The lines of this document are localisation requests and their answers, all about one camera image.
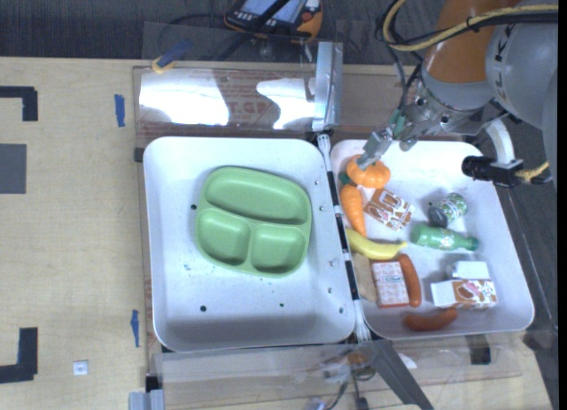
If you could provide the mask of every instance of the wooden table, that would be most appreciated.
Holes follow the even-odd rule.
[[[22,121],[21,99],[0,98],[0,143],[27,146],[26,194],[0,194],[0,365],[18,362],[19,329],[37,328],[39,340],[34,380],[0,384],[1,408],[128,408],[128,394],[144,389],[149,327],[132,70],[148,64],[0,58],[0,84],[33,86],[39,106],[38,121]],[[390,67],[346,66],[344,73],[345,97],[356,104],[375,103],[376,95],[384,106],[397,101],[395,91],[384,94],[376,84],[393,88]],[[124,97],[123,127],[115,96]],[[140,314],[139,347],[133,311]],[[521,342],[513,350],[519,374],[449,380],[423,391],[436,408],[550,408],[532,352]],[[82,360],[88,373],[75,375],[74,363]],[[366,396],[371,408],[399,408],[389,390]],[[295,404],[231,408],[301,408]]]

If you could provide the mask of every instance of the can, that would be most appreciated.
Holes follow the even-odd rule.
[[[459,193],[449,193],[429,208],[429,222],[432,226],[446,228],[468,210],[467,201],[463,196]]]

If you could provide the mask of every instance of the toy bottle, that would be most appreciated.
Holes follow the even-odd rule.
[[[425,224],[417,224],[412,228],[410,242],[442,251],[457,248],[475,251],[478,248],[478,239],[474,236],[466,237],[451,229],[433,228]]]

